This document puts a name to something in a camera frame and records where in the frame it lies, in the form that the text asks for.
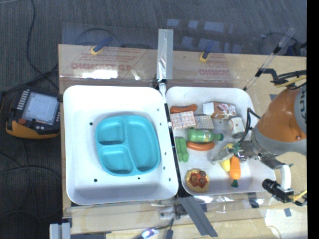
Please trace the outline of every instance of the gray carpet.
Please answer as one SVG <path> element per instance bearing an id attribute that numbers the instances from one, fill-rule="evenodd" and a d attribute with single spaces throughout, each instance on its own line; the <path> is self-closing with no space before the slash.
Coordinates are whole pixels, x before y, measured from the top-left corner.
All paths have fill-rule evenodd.
<path id="1" fill-rule="evenodd" d="M 307 0 L 4 1 L 0 91 L 52 70 L 29 86 L 57 92 L 58 44 L 91 45 L 106 34 L 114 46 L 156 49 L 158 29 L 171 28 L 175 50 L 202 51 L 211 42 L 212 52 L 268 55 L 293 27 L 287 47 L 298 49 L 288 54 L 307 55 Z M 15 94 L 5 94 L 0 114 L 0 238 L 47 239 L 49 224 L 62 215 L 60 138 L 8 135 L 6 111 Z"/>

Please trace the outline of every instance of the black cable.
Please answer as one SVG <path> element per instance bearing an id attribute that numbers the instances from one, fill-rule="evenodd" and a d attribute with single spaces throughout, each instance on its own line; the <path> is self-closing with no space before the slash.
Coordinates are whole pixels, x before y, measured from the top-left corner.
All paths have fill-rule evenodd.
<path id="1" fill-rule="evenodd" d="M 5 170 L 5 171 L 1 171 L 0 172 L 0 175 L 2 174 L 5 174 L 7 175 L 7 173 L 9 172 L 15 172 L 15 171 L 23 171 L 24 173 L 26 173 L 27 171 L 29 170 L 38 170 L 38 171 L 43 171 L 43 172 L 46 172 L 46 173 L 49 173 L 51 175 L 53 175 L 60 183 L 62 182 L 61 178 L 56 175 L 53 171 L 51 171 L 50 169 L 47 169 L 47 168 L 43 168 L 43 167 L 38 167 L 38 166 L 26 166 L 26 167 L 22 167 L 21 165 L 19 165 L 17 162 L 15 162 L 13 159 L 9 158 L 8 156 L 6 156 L 5 154 L 1 153 L 0 152 L 0 156 L 5 158 L 6 160 L 10 161 L 11 163 L 15 164 L 18 168 L 12 168 L 12 169 L 8 169 L 8 170 Z M 36 202 L 36 195 L 35 193 L 33 192 L 33 198 Z M 56 210 L 54 210 L 52 212 L 52 214 L 48 214 L 46 216 L 38 216 L 36 213 L 34 213 L 33 215 L 35 217 L 37 217 L 39 220 L 43 220 L 43 219 L 47 219 L 47 218 L 50 218 L 52 216 L 55 216 L 57 213 L 59 213 L 60 211 L 62 210 L 61 206 L 59 206 Z"/>
<path id="2" fill-rule="evenodd" d="M 26 156 L 26 148 L 25 148 L 25 144 L 24 144 L 24 141 L 22 140 L 22 148 L 23 148 L 23 153 L 24 153 L 24 156 L 25 156 L 25 160 L 26 160 L 26 167 L 28 167 L 28 161 L 27 161 L 27 156 Z M 16 162 L 14 162 L 13 159 L 7 159 L 8 161 L 10 161 L 11 163 L 14 163 L 16 166 L 20 167 L 20 165 Z M 5 184 L 5 191 L 6 191 L 6 194 L 7 196 L 9 197 L 10 201 L 11 201 L 11 204 L 17 209 L 19 210 L 19 208 L 21 207 L 21 205 L 16 205 L 14 200 L 12 199 L 11 195 L 9 194 L 9 189 L 8 189 L 8 168 L 9 168 L 9 165 L 10 163 L 8 163 L 8 166 L 6 167 L 5 169 L 5 175 L 4 175 L 4 184 Z M 34 213 L 36 214 L 37 213 L 37 200 L 36 200 L 36 194 L 35 194 L 35 189 L 32 185 L 32 180 L 31 178 L 29 177 L 29 174 L 27 174 L 27 172 L 24 171 L 24 174 L 27 176 L 27 185 L 25 187 L 25 192 L 24 192 L 24 197 L 22 198 L 22 202 L 21 204 L 23 203 L 23 201 L 25 200 L 26 198 L 26 192 L 27 192 L 27 189 L 30 185 L 31 187 L 31 192 L 32 192 L 32 196 L 34 198 Z"/>
<path id="3" fill-rule="evenodd" d="M 263 52 L 262 52 L 262 50 L 261 50 L 262 41 L 265 41 L 266 38 L 268 38 L 269 36 L 274 35 L 274 34 L 278 34 L 278 35 L 282 35 L 282 36 L 285 35 L 285 34 L 283 34 L 283 33 L 278 33 L 278 32 L 269 32 L 268 34 L 265 34 L 265 35 L 263 34 L 263 35 L 262 35 L 262 39 L 261 39 L 261 40 L 259 41 L 259 43 L 258 43 L 258 51 L 259 51 L 260 54 L 263 54 Z M 300 48 L 307 47 L 307 42 L 301 44 L 297 39 L 295 39 L 295 38 L 293 38 L 293 37 L 291 37 L 291 40 L 293 40 L 293 41 L 298 45 L 299 49 L 300 49 Z"/>
<path id="4" fill-rule="evenodd" d="M 30 83 L 33 83 L 33 82 L 35 82 L 35 81 L 37 81 L 37 80 L 40 80 L 40 79 L 42 79 L 43 77 L 46 77 L 46 75 L 48 75 L 48 74 L 57 73 L 57 71 L 55 71 L 55 69 L 56 69 L 57 66 L 58 66 L 58 64 L 56 64 L 56 65 L 51 69 L 51 71 L 41 73 L 41 74 L 39 74 L 38 76 L 34 77 L 32 80 L 29 80 L 29 81 L 27 81 L 27 82 L 21 83 L 21 84 L 15 86 L 15 87 L 12 87 L 12 88 L 9 89 L 9 90 L 3 91 L 3 93 L 4 93 L 4 94 L 7 94 L 8 92 L 17 90 L 17 89 L 19 89 L 19 88 L 21 88 L 21 87 L 23 87 L 23 86 L 26 86 L 26 85 L 28 85 L 28 84 L 30 84 Z"/>
<path id="5" fill-rule="evenodd" d="M 171 220 L 171 224 L 170 224 L 170 227 L 169 227 L 170 230 L 171 230 L 171 227 L 173 226 L 173 224 L 174 224 L 174 218 Z"/>
<path id="6" fill-rule="evenodd" d="M 24 158 L 25 158 L 25 163 L 26 163 L 26 166 L 28 167 L 29 166 L 29 163 L 28 163 L 28 157 L 26 155 L 26 147 L 25 147 L 25 142 L 24 140 L 22 140 L 22 147 L 23 147 L 23 154 L 24 154 Z M 29 175 L 27 174 L 28 176 L 28 180 L 30 181 L 30 186 L 31 186 L 31 192 L 32 192 L 32 196 L 34 198 L 34 213 L 37 213 L 37 201 L 36 201 L 36 194 L 35 194 L 35 189 L 33 187 L 33 184 L 32 184 L 32 180 L 31 178 L 29 177 Z M 34 235 L 36 234 L 36 231 L 37 231 L 37 223 L 34 224 Z"/>
<path id="7" fill-rule="evenodd" d="M 81 43 L 78 43 L 78 45 L 94 46 L 94 45 L 97 45 L 97 43 L 96 42 L 81 42 Z"/>
<path id="8" fill-rule="evenodd" d="M 299 71 L 294 71 L 294 72 L 289 72 L 289 73 L 284 73 L 284 74 L 280 74 L 280 75 L 277 75 L 275 77 L 273 77 L 273 80 L 270 81 L 276 85 L 280 85 L 280 84 L 284 84 L 286 82 L 288 82 L 287 79 L 289 78 L 294 78 L 294 77 L 297 77 L 299 78 L 300 76 L 304 76 L 304 75 L 307 75 L 307 71 L 306 70 L 299 70 Z M 298 89 L 298 88 L 301 88 L 302 86 L 304 86 L 306 83 L 303 83 L 299 86 L 296 86 L 295 83 L 291 83 L 289 85 L 287 85 L 286 87 L 290 90 L 295 90 L 295 89 Z"/>
<path id="9" fill-rule="evenodd" d="M 79 38 L 80 38 L 82 35 L 84 35 L 84 34 L 86 34 L 86 33 L 88 33 L 88 32 L 91 32 L 91 31 L 104 31 L 104 32 L 106 32 L 106 33 L 112 35 L 113 37 L 115 37 L 115 39 L 116 39 L 116 40 L 120 43 L 120 45 L 122 46 L 121 41 L 119 40 L 119 38 L 118 38 L 115 34 L 113 34 L 113 33 L 112 33 L 111 31 L 109 31 L 109 30 L 106 30 L 106 29 L 100 28 L 100 27 L 92 27 L 92 28 L 89 28 L 89 29 L 84 30 L 84 31 L 81 32 L 81 33 L 78 35 L 78 37 L 75 39 L 74 44 L 78 44 Z"/>
<path id="10" fill-rule="evenodd" d="M 10 200 L 10 203 L 13 205 L 13 207 L 18 210 L 23 201 L 24 201 L 24 198 L 26 196 L 26 192 L 27 192 L 27 189 L 28 189 L 28 186 L 29 186 L 29 181 L 27 181 L 27 185 L 25 187 L 25 191 L 24 191 L 24 197 L 22 198 L 22 202 L 19 203 L 19 204 L 16 204 L 15 201 L 12 199 L 10 193 L 9 193 L 9 188 L 8 188 L 8 170 L 9 170 L 9 167 L 11 165 L 11 162 L 8 162 L 6 168 L 5 168 L 5 173 L 4 173 L 4 191 L 5 191 L 5 194 L 7 195 L 7 197 L 9 198 Z"/>
<path id="11" fill-rule="evenodd" d="M 28 33 L 27 42 L 26 42 L 26 58 L 27 58 L 27 60 L 28 60 L 28 62 L 30 64 L 30 66 L 35 71 L 37 71 L 38 73 L 42 74 L 42 71 L 39 68 L 37 68 L 32 63 L 31 58 L 30 58 L 30 50 L 29 50 L 30 49 L 30 41 L 31 41 L 32 30 L 33 30 L 34 23 L 35 23 L 35 15 L 36 15 L 34 2 L 33 2 L 33 0 L 30 0 L 30 1 L 32 3 L 33 17 L 32 17 L 32 22 L 31 22 L 31 26 L 30 26 L 30 29 L 29 29 L 29 33 Z M 45 76 L 45 77 L 57 90 L 59 89 L 59 87 L 52 80 L 50 80 L 47 76 Z"/>
<path id="12" fill-rule="evenodd" d="M 27 215 L 27 216 L 30 216 L 32 218 L 34 218 L 39 224 L 41 224 L 41 220 L 36 216 L 34 215 L 33 213 L 31 212 L 28 212 L 28 211 L 24 211 L 24 210 L 18 210 L 18 211 L 10 211 L 10 212 L 7 212 L 3 215 L 0 216 L 0 220 L 3 220 L 5 218 L 7 218 L 8 216 L 11 216 L 13 214 L 24 214 L 24 215 Z"/>
<path id="13" fill-rule="evenodd" d="M 134 48 L 134 49 L 148 49 L 148 50 L 154 50 L 155 48 L 149 46 L 148 44 L 143 43 L 125 43 L 122 44 L 123 48 Z"/>
<path id="14" fill-rule="evenodd" d="M 298 206 L 304 206 L 304 205 L 308 204 L 307 197 L 305 198 L 305 200 L 303 202 L 295 201 L 295 204 Z"/>
<path id="15" fill-rule="evenodd" d="M 251 124 L 250 114 L 254 115 L 254 116 L 257 117 L 258 119 L 261 118 L 261 117 L 258 116 L 254 111 L 252 111 L 251 108 L 247 108 L 245 132 L 244 132 L 244 135 L 243 135 L 243 136 L 240 138 L 240 140 L 238 141 L 239 145 L 242 144 L 242 142 L 244 141 L 246 135 L 248 134 L 248 132 L 249 132 L 249 130 L 250 130 L 250 124 Z"/>

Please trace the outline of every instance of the toy sausage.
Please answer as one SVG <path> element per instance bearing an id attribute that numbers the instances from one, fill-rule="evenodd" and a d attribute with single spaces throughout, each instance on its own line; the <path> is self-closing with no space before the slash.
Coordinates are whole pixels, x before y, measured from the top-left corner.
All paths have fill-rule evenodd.
<path id="1" fill-rule="evenodd" d="M 193 141 L 189 141 L 189 142 L 187 142 L 187 147 L 190 149 L 193 149 L 193 150 L 205 151 L 205 150 L 210 150 L 213 147 L 215 147 L 215 143 L 214 142 L 196 143 Z"/>
<path id="2" fill-rule="evenodd" d="M 196 111 L 197 105 L 193 104 L 190 106 L 172 106 L 169 110 L 171 114 L 177 114 L 177 113 L 183 113 L 183 112 L 189 112 L 189 111 Z"/>

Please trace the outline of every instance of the food package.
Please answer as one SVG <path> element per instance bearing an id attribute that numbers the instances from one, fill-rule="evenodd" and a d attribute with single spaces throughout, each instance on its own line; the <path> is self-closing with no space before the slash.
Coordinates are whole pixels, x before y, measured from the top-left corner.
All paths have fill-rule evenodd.
<path id="1" fill-rule="evenodd" d="M 193 111 L 171 114 L 170 121 L 173 129 L 183 129 L 196 125 Z"/>
<path id="2" fill-rule="evenodd" d="M 214 124 L 211 119 L 211 116 L 209 115 L 195 115 L 195 129 L 208 129 L 208 130 L 213 130 L 214 129 Z"/>
<path id="3" fill-rule="evenodd" d="M 236 115 L 236 107 L 232 104 L 209 102 L 203 104 L 203 112 L 214 119 L 225 120 Z"/>

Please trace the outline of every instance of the clear plastic panel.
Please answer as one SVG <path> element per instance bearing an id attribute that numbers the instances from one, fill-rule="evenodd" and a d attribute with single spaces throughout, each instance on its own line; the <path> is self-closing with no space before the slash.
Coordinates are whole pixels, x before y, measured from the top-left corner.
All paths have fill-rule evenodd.
<path id="1" fill-rule="evenodd" d="M 195 34 L 195 29 L 199 26 L 206 29 L 205 36 Z M 254 34 L 250 36 L 244 33 L 236 34 L 230 25 L 210 22 L 202 24 L 197 21 L 177 22 L 172 19 L 167 22 L 167 28 L 174 30 L 173 71 L 172 79 L 166 83 L 167 89 L 174 86 L 186 86 L 242 90 L 269 55 L 266 51 L 264 55 L 243 54 L 249 48 L 247 42 L 245 45 L 244 42 L 241 43 L 243 39 L 250 39 L 250 45 L 254 47 L 253 49 L 257 49 L 259 45 L 256 42 L 256 36 L 258 34 L 255 36 Z M 233 35 L 233 40 L 236 34 L 238 43 L 227 43 L 225 38 L 228 34 Z M 63 43 L 59 45 L 60 94 L 63 94 L 72 85 L 155 87 L 158 36 L 158 30 L 64 24 Z M 108 45 L 104 46 L 100 53 L 93 55 L 92 47 L 105 38 L 109 38 Z M 274 48 L 278 43 L 276 41 L 273 43 Z M 207 61 L 202 62 L 200 56 L 210 45 L 211 53 Z M 286 57 L 279 54 L 270 67 L 275 68 L 277 74 L 296 71 L 307 67 L 307 58 L 290 57 L 287 60 Z M 270 74 L 262 75 L 261 78 L 262 80 L 259 79 L 256 85 L 247 91 L 254 111 L 258 115 L 262 115 L 271 98 L 282 91 L 270 82 L 272 80 Z M 62 160 L 64 160 L 62 173 L 65 176 L 64 148 L 62 141 Z M 288 153 L 280 156 L 279 160 L 283 163 L 295 164 L 291 167 L 292 188 L 296 192 L 306 189 L 306 157 L 298 153 Z M 279 172 L 275 171 L 275 174 L 280 181 Z M 130 235 L 138 236 L 148 228 L 162 228 L 163 226 L 167 228 L 166 225 L 172 219 L 177 225 L 176 231 L 182 228 L 178 225 L 192 225 L 191 231 L 196 231 L 191 218 L 183 213 L 182 209 L 176 209 L 178 207 L 176 198 L 152 202 L 77 206 L 65 193 L 65 179 L 63 188 L 64 217 L 72 218 L 71 232 L 74 234 L 112 231 L 114 238 L 125 238 L 122 231 L 130 230 Z M 297 207 L 293 204 L 279 203 L 266 191 L 195 197 L 204 206 L 208 219 L 218 233 L 227 234 L 226 228 L 236 227 L 232 225 L 231 221 L 241 220 L 243 230 L 254 230 L 254 232 L 251 231 L 252 235 L 258 236 L 260 233 L 256 231 L 261 229 L 264 235 L 280 237 L 282 230 L 277 229 L 273 220 L 276 215 L 277 217 L 288 217 L 284 209 L 288 209 L 293 215 L 300 216 L 299 226 L 307 225 L 307 206 Z M 198 237 L 199 234 L 190 233 L 188 238 L 195 236 Z M 228 238 L 237 237 L 229 234 Z"/>

